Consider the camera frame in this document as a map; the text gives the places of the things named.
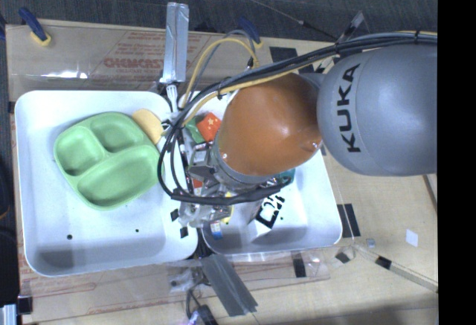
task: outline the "blue clamp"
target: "blue clamp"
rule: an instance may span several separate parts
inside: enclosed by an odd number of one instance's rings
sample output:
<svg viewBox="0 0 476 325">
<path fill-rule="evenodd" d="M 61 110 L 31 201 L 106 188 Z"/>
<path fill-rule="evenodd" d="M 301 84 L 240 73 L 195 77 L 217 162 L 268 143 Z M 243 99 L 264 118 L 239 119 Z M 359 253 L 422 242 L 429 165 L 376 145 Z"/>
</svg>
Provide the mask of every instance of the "blue clamp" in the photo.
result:
<svg viewBox="0 0 476 325">
<path fill-rule="evenodd" d="M 41 46 L 49 45 L 51 37 L 43 30 L 43 27 L 38 22 L 32 12 L 26 7 L 20 7 L 18 14 L 22 17 L 22 20 L 30 27 L 32 38 L 38 42 Z"/>
<path fill-rule="evenodd" d="M 3 15 L 0 13 L 0 39 L 5 41 L 5 27 L 7 26 L 7 22 L 3 18 Z"/>
<path fill-rule="evenodd" d="M 256 26 L 251 21 L 248 21 L 244 16 L 241 16 L 238 19 L 238 25 L 246 32 L 249 34 L 251 39 L 253 39 L 254 43 L 257 45 L 261 44 L 261 38 L 260 34 L 258 33 L 258 29 L 256 29 Z"/>
</svg>

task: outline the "table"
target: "table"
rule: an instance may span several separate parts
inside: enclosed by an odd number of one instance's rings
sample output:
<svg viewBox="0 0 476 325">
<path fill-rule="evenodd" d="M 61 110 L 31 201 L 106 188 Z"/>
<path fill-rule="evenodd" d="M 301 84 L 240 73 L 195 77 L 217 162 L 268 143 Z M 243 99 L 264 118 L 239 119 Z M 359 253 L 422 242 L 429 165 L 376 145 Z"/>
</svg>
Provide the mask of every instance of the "table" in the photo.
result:
<svg viewBox="0 0 476 325">
<path fill-rule="evenodd" d="M 62 57 L 58 55 L 60 53 L 48 54 L 50 49 L 39 49 L 25 40 L 28 34 L 25 26 L 9 26 L 10 100 L 15 101 L 31 89 L 57 89 L 57 83 L 65 81 L 52 80 L 51 77 L 57 76 L 52 73 L 74 63 L 81 70 L 90 71 L 92 74 L 88 76 L 98 75 L 92 79 L 95 88 L 154 87 L 153 78 L 150 79 L 153 72 L 147 73 L 151 68 L 133 67 L 133 61 L 122 59 L 143 57 L 150 59 L 152 65 L 164 46 L 163 30 L 51 20 L 40 22 L 53 38 L 60 32 L 73 39 L 75 48 L 67 54 L 62 50 Z M 190 33 L 189 69 L 195 65 L 203 48 L 218 38 L 221 38 L 220 34 Z M 140 44 L 143 40 L 147 46 L 138 45 L 136 50 L 131 50 L 131 44 L 134 47 L 134 43 Z M 71 47 L 67 44 L 68 41 L 64 41 L 61 46 Z M 301 55 L 326 45 L 324 42 L 264 38 L 257 54 L 261 63 L 266 64 L 277 52 Z M 109 64 L 118 67 L 107 68 L 105 58 L 112 59 Z M 208 73 L 214 78 L 237 73 L 242 70 L 243 60 L 247 60 L 244 49 L 230 45 L 216 52 Z M 48 81 L 43 76 L 44 64 L 51 66 L 47 70 Z M 114 84 L 119 75 L 122 82 Z M 77 80 L 69 82 L 61 86 L 78 88 Z M 187 323 L 185 294 L 170 291 L 167 277 L 171 269 L 168 266 L 122 268 L 55 278 L 40 276 L 29 267 L 22 247 L 22 226 L 28 224 L 22 223 L 19 203 L 13 115 L 11 129 L 20 293 L 33 300 L 33 310 L 22 316 L 23 323 Z M 438 312 L 437 177 L 367 177 L 344 169 L 328 152 L 325 152 L 324 161 L 343 218 L 342 239 L 333 247 L 300 253 L 306 267 L 305 277 L 297 277 L 290 253 L 260 263 L 232 260 L 258 302 L 257 312 L 253 314 L 228 317 L 214 291 L 208 287 L 200 289 L 200 302 L 209 305 L 219 324 L 434 324 Z"/>
</svg>

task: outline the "black sticker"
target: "black sticker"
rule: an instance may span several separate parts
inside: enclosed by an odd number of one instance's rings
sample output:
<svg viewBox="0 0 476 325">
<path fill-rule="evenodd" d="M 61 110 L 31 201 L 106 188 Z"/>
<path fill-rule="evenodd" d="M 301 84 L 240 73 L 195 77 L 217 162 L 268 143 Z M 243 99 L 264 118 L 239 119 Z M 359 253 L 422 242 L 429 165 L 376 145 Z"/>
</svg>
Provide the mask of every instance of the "black sticker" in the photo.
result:
<svg viewBox="0 0 476 325">
<path fill-rule="evenodd" d="M 337 210 L 342 222 L 342 237 L 351 238 L 352 236 L 360 236 L 358 229 L 356 214 L 352 204 L 337 205 Z"/>
<path fill-rule="evenodd" d="M 179 217 L 179 209 L 175 209 L 174 211 L 170 213 L 170 219 L 172 220 L 172 222 L 175 221 L 178 217 Z"/>
<path fill-rule="evenodd" d="M 185 238 L 188 235 L 188 228 L 182 227 L 180 229 L 180 239 Z"/>
<path fill-rule="evenodd" d="M 284 198 L 279 196 L 269 196 L 263 200 L 260 209 L 257 212 L 255 219 L 263 223 L 267 228 L 273 228 L 276 218 L 280 213 L 283 206 Z"/>
<path fill-rule="evenodd" d="M 292 255 L 292 264 L 295 267 L 296 277 L 306 277 L 306 266 L 300 252 Z"/>
<path fill-rule="evenodd" d="M 375 261 L 375 264 L 385 269 L 390 269 L 390 266 L 392 265 L 392 261 L 384 257 L 378 257 L 377 260 Z"/>
</svg>

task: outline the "wooden table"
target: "wooden table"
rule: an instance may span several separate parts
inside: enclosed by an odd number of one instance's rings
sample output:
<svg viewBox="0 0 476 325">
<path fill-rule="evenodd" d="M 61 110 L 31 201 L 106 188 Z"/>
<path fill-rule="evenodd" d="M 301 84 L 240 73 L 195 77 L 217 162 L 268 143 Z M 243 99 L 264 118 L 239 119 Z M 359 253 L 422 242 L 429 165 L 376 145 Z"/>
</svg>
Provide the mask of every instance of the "wooden table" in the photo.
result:
<svg viewBox="0 0 476 325">
<path fill-rule="evenodd" d="M 151 36 L 150 41 L 156 44 L 152 48 L 155 52 L 164 45 L 161 29 L 40 22 L 47 31 L 67 33 L 69 30 L 75 36 L 79 32 L 85 35 L 95 30 L 105 36 L 109 30 Z M 29 69 L 27 65 L 35 62 L 39 69 L 42 62 L 60 61 L 56 55 L 48 58 L 46 53 L 29 43 L 26 47 L 31 46 L 33 50 L 28 53 L 23 43 L 27 32 L 21 30 L 26 27 L 7 28 L 12 101 L 26 91 L 45 87 L 38 79 L 30 78 L 25 82 L 22 73 Z M 82 45 L 87 37 L 80 39 Z M 195 65 L 203 48 L 219 38 L 221 35 L 213 33 L 190 34 L 189 69 Z M 19 44 L 22 43 L 24 48 L 21 50 Z M 115 44 L 109 57 L 126 57 L 126 47 Z M 257 54 L 261 63 L 266 64 L 271 62 L 272 51 L 284 49 L 288 54 L 295 51 L 301 55 L 326 45 L 264 38 Z M 76 55 L 69 56 L 70 61 L 81 53 L 85 57 L 90 55 L 83 49 L 75 51 Z M 215 78 L 235 74 L 242 70 L 247 59 L 244 49 L 223 45 L 210 63 L 208 73 Z M 125 74 L 126 69 L 122 70 L 122 75 Z M 150 84 L 150 80 L 140 78 L 127 81 L 133 81 L 135 87 L 143 83 L 140 89 Z M 23 323 L 186 324 L 185 294 L 170 291 L 169 266 L 123 268 L 55 278 L 40 276 L 30 268 L 22 244 L 22 228 L 28 224 L 22 223 L 13 115 L 11 128 L 21 295 L 33 298 L 33 311 L 22 316 Z M 214 291 L 208 287 L 198 291 L 200 302 L 209 305 L 219 324 L 435 324 L 438 313 L 436 176 L 360 176 L 344 169 L 328 152 L 325 153 L 336 203 L 344 218 L 342 239 L 329 248 L 301 252 L 306 266 L 305 277 L 296 277 L 290 253 L 260 263 L 232 260 L 258 302 L 257 312 L 253 314 L 228 317 Z"/>
</svg>

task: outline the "white tray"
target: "white tray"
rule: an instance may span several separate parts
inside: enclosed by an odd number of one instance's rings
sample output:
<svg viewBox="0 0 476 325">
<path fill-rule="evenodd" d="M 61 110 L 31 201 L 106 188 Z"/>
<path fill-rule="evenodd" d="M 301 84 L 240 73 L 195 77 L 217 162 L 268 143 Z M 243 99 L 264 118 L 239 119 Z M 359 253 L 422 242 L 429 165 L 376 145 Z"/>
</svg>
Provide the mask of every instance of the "white tray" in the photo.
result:
<svg viewBox="0 0 476 325">
<path fill-rule="evenodd" d="M 170 219 L 179 202 L 159 183 L 123 207 L 95 210 L 81 201 L 54 161 L 54 141 L 72 124 L 101 112 L 131 115 L 140 108 L 160 118 L 170 111 L 165 99 L 142 91 L 32 91 L 18 99 L 25 256 L 37 273 L 59 276 L 145 266 L 183 260 L 195 251 L 198 234 L 190 231 L 181 239 L 180 224 Z M 167 172 L 165 180 L 173 186 Z"/>
<path fill-rule="evenodd" d="M 223 118 L 228 97 L 207 102 L 198 112 Z M 342 235 L 329 175 L 321 151 L 296 168 L 295 180 L 278 196 L 285 199 L 271 231 L 256 238 L 248 226 L 255 203 L 235 205 L 227 225 L 221 224 L 221 239 L 215 239 L 210 226 L 202 234 L 208 247 L 218 254 L 238 255 L 308 250 L 336 244 Z"/>
</svg>

